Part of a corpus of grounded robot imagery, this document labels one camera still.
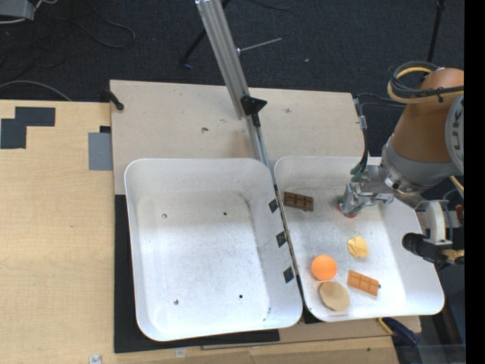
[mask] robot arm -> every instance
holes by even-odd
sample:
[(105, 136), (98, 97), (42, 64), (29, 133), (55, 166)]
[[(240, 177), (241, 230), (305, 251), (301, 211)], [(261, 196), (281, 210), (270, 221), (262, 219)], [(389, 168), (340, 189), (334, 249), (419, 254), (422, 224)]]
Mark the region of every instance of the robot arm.
[[(419, 89), (409, 89), (399, 78), (416, 71), (427, 76)], [(421, 207), (434, 218), (433, 230), (428, 237), (405, 237), (403, 245), (413, 253), (426, 250), (426, 256), (422, 256), (430, 261), (442, 261), (445, 256), (441, 249), (438, 252), (433, 247), (443, 248), (450, 242), (443, 230), (440, 202), (429, 202), (421, 194), (447, 177), (464, 174), (463, 82), (464, 72), (455, 68), (427, 62), (398, 67), (388, 93), (391, 99), (406, 104), (404, 112), (383, 148), (380, 164), (361, 162), (354, 168), (354, 177), (340, 200), (342, 213), (350, 218), (366, 206), (391, 203), (394, 198), (413, 209)], [(413, 244), (418, 240), (427, 243), (416, 247)]]

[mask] yellow cable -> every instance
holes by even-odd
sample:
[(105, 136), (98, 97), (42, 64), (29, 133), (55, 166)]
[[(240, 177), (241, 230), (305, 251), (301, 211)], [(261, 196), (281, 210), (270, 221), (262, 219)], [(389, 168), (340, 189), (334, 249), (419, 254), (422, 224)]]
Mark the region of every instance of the yellow cable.
[(377, 322), (379, 323), (379, 325), (382, 327), (382, 329), (384, 329), (387, 333), (389, 334), (394, 334), (394, 332), (392, 330), (390, 330), (389, 326), (387, 326), (384, 321), (382, 320), (382, 318), (378, 318), (377, 319)]
[(450, 178), (451, 182), (453, 182), (453, 184), (455, 185), (455, 187), (464, 195), (465, 194), (465, 188), (463, 187), (462, 184), (460, 184), (458, 182), (458, 180), (456, 179), (456, 177), (454, 175), (452, 175)]
[[(423, 72), (423, 73), (431, 73), (433, 72), (434, 70), (431, 70), (430, 68), (428, 67), (420, 67), (420, 66), (416, 66), (416, 67), (408, 67), (407, 69), (403, 70), (403, 71), (400, 71), (397, 75), (396, 75), (396, 78), (400, 78), (402, 77), (403, 75), (405, 74), (408, 74), (408, 73), (414, 73), (416, 71), (420, 71), (420, 72)], [(407, 99), (405, 97), (399, 97), (397, 96), (396, 94), (394, 94), (393, 92), (393, 88), (391, 86), (391, 81), (389, 81), (389, 83), (387, 84), (387, 93), (389, 94), (389, 97), (391, 99), (393, 99), (394, 101), (397, 101), (397, 102), (403, 102), (403, 103), (408, 103), (408, 104), (418, 104), (419, 102), (427, 102), (427, 101), (430, 101), (430, 99), (437, 99), (439, 100), (440, 98), (446, 98), (446, 97), (456, 97), (456, 96), (461, 96), (464, 94), (464, 90), (457, 90), (455, 92), (450, 92), (450, 93), (440, 93), (440, 95), (438, 96), (437, 94), (436, 95), (432, 95), (432, 96), (426, 96), (426, 97), (414, 97), (412, 99)]]

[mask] tripod leg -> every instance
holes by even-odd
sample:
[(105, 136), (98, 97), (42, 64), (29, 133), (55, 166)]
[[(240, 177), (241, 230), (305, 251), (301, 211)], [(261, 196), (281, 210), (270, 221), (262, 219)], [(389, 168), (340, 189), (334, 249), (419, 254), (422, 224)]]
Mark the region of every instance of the tripod leg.
[(445, 11), (445, 0), (439, 0), (436, 9), (437, 9), (437, 12), (436, 12), (436, 18), (434, 20), (433, 36), (431, 38), (430, 51), (428, 52), (428, 55), (427, 55), (428, 62), (431, 62), (431, 60), (433, 59), (434, 46), (436, 45), (438, 29), (440, 28), (441, 14), (443, 11)]
[[(224, 0), (222, 2), (222, 7), (223, 8), (226, 8), (226, 6), (229, 4), (231, 0)], [(193, 51), (197, 48), (197, 46), (199, 45), (199, 43), (204, 39), (206, 35), (206, 32), (205, 30), (203, 30), (199, 36), (197, 36), (196, 40), (194, 41), (194, 43), (189, 47), (189, 49), (186, 51), (186, 53), (180, 58), (180, 63), (187, 67), (187, 68), (191, 68), (190, 65), (187, 63), (189, 61), (189, 56), (193, 53)]]

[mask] gray tape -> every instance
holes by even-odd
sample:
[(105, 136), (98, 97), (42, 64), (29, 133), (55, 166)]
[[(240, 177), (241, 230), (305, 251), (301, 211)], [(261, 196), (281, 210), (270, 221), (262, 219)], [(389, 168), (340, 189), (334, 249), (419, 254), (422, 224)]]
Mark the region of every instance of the gray tape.
[(28, 0), (0, 0), (0, 16), (33, 20), (35, 8)]
[(111, 134), (88, 133), (89, 170), (113, 170), (113, 155), (111, 149)]

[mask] black mat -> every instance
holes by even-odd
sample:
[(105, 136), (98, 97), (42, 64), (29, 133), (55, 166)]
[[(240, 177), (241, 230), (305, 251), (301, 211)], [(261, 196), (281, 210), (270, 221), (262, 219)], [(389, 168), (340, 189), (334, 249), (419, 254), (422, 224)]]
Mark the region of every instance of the black mat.
[(177, 347), (219, 344), (252, 344), (280, 340), (278, 330), (249, 331), (210, 337), (158, 342), (147, 338), (136, 323), (133, 271), (131, 264), (130, 229), (127, 199), (115, 196), (114, 245), (114, 352), (128, 353)]
[(0, 120), (0, 149), (25, 149), (27, 127), (54, 127), (55, 108), (15, 107), (15, 118)]

